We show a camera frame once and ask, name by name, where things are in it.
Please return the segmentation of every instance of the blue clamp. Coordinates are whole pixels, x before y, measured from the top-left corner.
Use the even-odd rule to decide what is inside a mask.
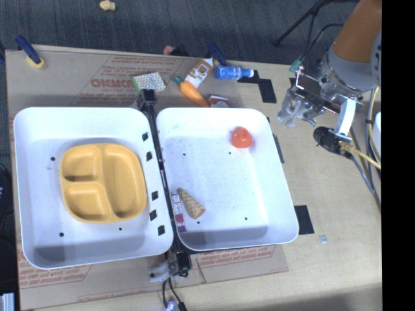
[[[32,44],[30,44],[26,38],[24,38],[22,35],[19,35],[16,37],[16,43],[26,52],[26,61],[28,61],[28,63],[37,69],[43,67],[45,61],[38,55]]]
[[[212,54],[212,57],[219,61],[220,65],[226,65],[225,55],[222,53],[218,45],[210,43],[207,46],[207,49]]]

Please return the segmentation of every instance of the waffle cone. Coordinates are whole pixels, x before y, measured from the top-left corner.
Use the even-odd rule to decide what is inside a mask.
[[[184,202],[187,212],[193,219],[197,219],[206,211],[206,208],[201,203],[197,202],[183,189],[178,189],[178,194],[180,199]]]

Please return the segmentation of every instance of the small carton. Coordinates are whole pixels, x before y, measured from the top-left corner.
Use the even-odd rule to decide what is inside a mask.
[[[161,95],[161,93],[166,88],[166,85],[161,78],[159,73],[150,73],[145,75],[134,76],[132,81],[137,89],[138,98],[137,98],[137,105],[138,108],[141,108],[144,104],[144,89],[147,90],[154,90],[154,94],[156,99]]]
[[[204,81],[206,76],[213,70],[213,59],[201,59],[193,68],[184,80],[193,84],[195,88]]]
[[[225,97],[212,95],[209,97],[210,107],[229,108],[229,100]]]

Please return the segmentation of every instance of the yellow cable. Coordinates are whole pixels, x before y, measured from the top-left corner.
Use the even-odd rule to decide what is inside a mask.
[[[375,166],[376,168],[382,170],[381,168],[381,164],[379,164],[376,160],[373,160],[371,157],[369,157],[368,155],[364,154],[363,152],[361,152],[360,150],[356,149],[355,147],[353,147],[352,145],[348,144],[348,143],[344,143],[344,142],[339,142],[340,144],[340,148],[343,151],[347,151],[347,152],[353,152],[356,153],[357,155],[361,156],[363,159],[369,161],[373,166]]]

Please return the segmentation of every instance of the black metal stand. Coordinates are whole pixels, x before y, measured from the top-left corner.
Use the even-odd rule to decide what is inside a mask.
[[[318,0],[316,4],[311,7],[302,17],[300,17],[297,22],[295,22],[287,31],[285,31],[284,34],[282,34],[278,39],[274,40],[272,43],[273,46],[277,47],[279,43],[281,43],[281,41],[287,37],[298,25],[300,25],[308,16],[311,14],[316,14],[322,6],[327,4],[327,2],[328,0]]]
[[[191,269],[190,251],[180,242],[178,233],[176,230],[176,222],[174,221],[174,213],[171,205],[169,187],[167,185],[167,179],[165,176],[165,169],[163,164],[163,156],[161,154],[160,141],[158,139],[158,131],[156,127],[156,115],[154,113],[154,105],[156,103],[156,96],[153,89],[144,89],[144,105],[141,108],[143,113],[147,114],[148,122],[150,124],[150,130],[154,142],[154,148],[156,150],[156,156],[160,169],[161,180],[163,182],[163,188],[165,197],[167,200],[167,208],[171,219],[173,228],[173,243],[171,248],[166,252],[165,256],[169,261],[169,274],[187,276],[188,271]]]

